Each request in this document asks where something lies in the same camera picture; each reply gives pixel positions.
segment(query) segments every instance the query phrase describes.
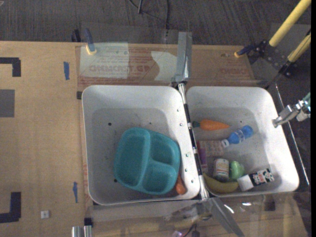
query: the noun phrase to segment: gray square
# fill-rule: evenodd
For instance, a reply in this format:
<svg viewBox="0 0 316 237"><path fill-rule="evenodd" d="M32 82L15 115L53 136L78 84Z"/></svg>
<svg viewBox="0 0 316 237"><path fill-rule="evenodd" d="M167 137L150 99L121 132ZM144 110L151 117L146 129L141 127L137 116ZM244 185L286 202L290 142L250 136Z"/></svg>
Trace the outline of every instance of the gray square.
<svg viewBox="0 0 316 237"><path fill-rule="evenodd" d="M0 118L14 118L14 89L0 89Z"/></svg>

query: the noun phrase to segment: banana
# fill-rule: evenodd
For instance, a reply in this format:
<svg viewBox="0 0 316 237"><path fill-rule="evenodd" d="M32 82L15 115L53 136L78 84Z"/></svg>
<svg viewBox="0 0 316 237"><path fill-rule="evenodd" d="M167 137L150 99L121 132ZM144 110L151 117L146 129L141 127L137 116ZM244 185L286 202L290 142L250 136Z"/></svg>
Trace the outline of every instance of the banana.
<svg viewBox="0 0 316 237"><path fill-rule="evenodd" d="M205 179L207 188L212 192L217 192L221 194L232 193L238 188L238 182L221 183L207 176L205 173L203 174L203 177Z"/></svg>

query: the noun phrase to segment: teal dish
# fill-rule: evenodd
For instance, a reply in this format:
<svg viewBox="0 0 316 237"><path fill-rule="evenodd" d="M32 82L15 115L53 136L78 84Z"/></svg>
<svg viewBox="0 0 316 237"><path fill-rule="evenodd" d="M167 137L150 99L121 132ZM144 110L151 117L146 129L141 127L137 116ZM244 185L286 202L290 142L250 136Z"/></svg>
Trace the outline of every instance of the teal dish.
<svg viewBox="0 0 316 237"><path fill-rule="evenodd" d="M148 129L126 130L117 148L114 176L123 186L152 195L166 194L175 186L180 148L169 137Z"/></svg>

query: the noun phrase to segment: yellow pole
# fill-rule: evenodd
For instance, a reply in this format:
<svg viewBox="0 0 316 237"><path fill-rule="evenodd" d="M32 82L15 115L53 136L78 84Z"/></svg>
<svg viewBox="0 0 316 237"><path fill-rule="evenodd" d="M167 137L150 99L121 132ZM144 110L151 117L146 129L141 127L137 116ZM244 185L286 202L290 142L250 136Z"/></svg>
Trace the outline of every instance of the yellow pole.
<svg viewBox="0 0 316 237"><path fill-rule="evenodd" d="M270 46L276 47L284 36L290 31L291 27L297 22L297 20L302 16L302 14L311 5L312 0L301 0L291 14L287 17L284 23L280 26L278 31L270 39Z"/></svg>
<svg viewBox="0 0 316 237"><path fill-rule="evenodd" d="M302 40L302 42L297 46L297 48L292 51L287 59L290 62L296 62L298 58L307 50L307 48L310 46L312 41L312 33L305 36L305 38Z"/></svg>

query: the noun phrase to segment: gray floor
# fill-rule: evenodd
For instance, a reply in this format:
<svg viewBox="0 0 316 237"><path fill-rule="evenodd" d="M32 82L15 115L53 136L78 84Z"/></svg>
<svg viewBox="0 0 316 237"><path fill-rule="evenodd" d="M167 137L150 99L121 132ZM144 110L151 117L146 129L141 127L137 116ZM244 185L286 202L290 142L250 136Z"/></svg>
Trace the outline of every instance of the gray floor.
<svg viewBox="0 0 316 237"><path fill-rule="evenodd" d="M128 0L0 0L0 40L71 41L74 29L91 29L95 41L176 43L177 31L193 32L194 44L247 45L268 39L300 0L144 0L137 14ZM311 7L297 22L303 36L311 25ZM293 39L299 37L292 32ZM285 50L295 44L283 45ZM297 62L291 79L282 78L284 103L294 104L310 90L311 51ZM257 77L266 72L257 70ZM293 133L311 178L311 123L292 122ZM298 195L311 230L310 194Z"/></svg>

